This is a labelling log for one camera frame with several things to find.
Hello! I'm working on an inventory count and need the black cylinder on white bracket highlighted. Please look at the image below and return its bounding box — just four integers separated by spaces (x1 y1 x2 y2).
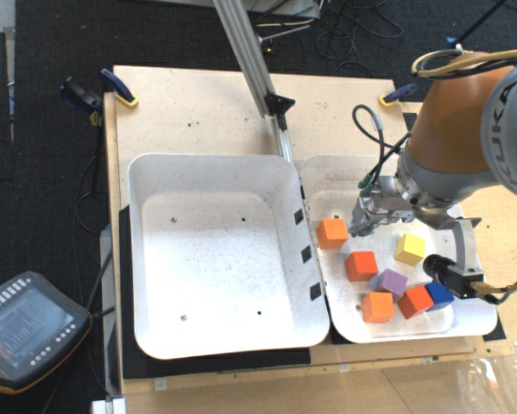
422 216 486 300

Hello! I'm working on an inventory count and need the white plastic tray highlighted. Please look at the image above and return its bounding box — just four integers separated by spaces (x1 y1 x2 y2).
127 152 331 361
299 154 499 345

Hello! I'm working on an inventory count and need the yellow cube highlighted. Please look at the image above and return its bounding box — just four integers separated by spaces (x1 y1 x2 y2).
394 232 427 267

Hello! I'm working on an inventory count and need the dark orange cube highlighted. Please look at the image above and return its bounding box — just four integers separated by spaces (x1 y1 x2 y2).
396 285 435 320
344 251 379 283

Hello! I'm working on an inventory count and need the blue cube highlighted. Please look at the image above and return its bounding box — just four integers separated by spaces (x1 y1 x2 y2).
425 281 456 312

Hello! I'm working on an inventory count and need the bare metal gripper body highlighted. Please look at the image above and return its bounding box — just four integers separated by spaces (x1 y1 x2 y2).
356 174 463 231

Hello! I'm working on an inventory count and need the purple cube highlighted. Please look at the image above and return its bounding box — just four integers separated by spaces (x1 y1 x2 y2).
371 268 409 303

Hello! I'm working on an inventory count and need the pale wood board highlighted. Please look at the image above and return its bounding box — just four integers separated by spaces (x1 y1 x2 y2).
112 65 517 380

